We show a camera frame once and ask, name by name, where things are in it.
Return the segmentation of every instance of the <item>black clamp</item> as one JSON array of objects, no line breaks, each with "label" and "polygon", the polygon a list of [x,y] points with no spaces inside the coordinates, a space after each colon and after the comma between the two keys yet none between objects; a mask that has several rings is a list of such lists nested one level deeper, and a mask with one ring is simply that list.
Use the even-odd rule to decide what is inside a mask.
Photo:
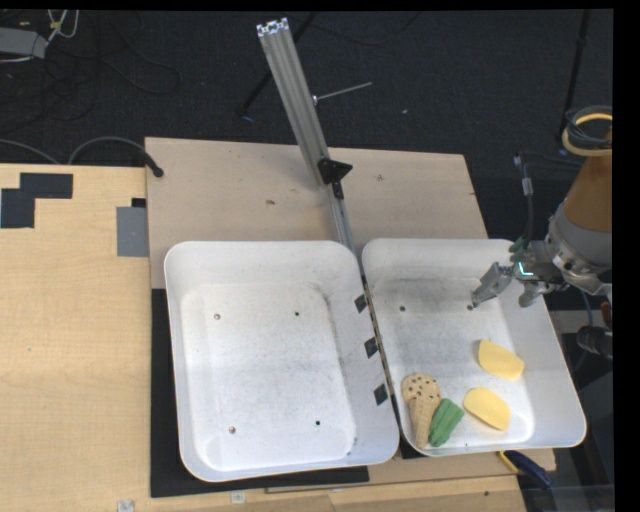
[{"label": "black clamp", "polygon": [[331,183],[333,195],[337,199],[344,199],[344,192],[342,191],[340,181],[351,169],[353,169],[353,165],[336,162],[330,158],[321,158],[318,162],[318,170],[320,171],[320,176],[322,176],[322,181],[325,185]]}]

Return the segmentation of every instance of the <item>yellow cable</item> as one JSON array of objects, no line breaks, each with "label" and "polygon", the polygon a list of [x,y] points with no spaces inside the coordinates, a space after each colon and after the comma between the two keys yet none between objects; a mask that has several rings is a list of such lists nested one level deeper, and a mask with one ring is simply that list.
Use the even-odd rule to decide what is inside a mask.
[{"label": "yellow cable", "polygon": [[[586,116],[582,116],[576,120],[576,125],[580,125],[582,123],[586,123],[587,121],[592,121],[594,119],[604,119],[606,121],[613,121],[613,116],[611,114],[605,113],[593,113],[587,114]],[[608,156],[612,154],[612,149],[582,149],[574,146],[569,141],[569,132],[567,128],[562,132],[562,145],[565,147],[567,151],[571,151],[574,155],[580,156]]]}]

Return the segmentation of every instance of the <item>green light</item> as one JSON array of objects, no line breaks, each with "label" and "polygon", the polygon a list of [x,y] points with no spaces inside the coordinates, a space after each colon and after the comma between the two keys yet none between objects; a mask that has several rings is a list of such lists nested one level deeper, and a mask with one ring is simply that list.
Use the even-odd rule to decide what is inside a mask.
[{"label": "green light", "polygon": [[533,272],[525,272],[524,271],[524,268],[522,267],[522,262],[521,261],[518,262],[518,268],[520,269],[520,273],[523,276],[532,276],[532,275],[534,275]]}]

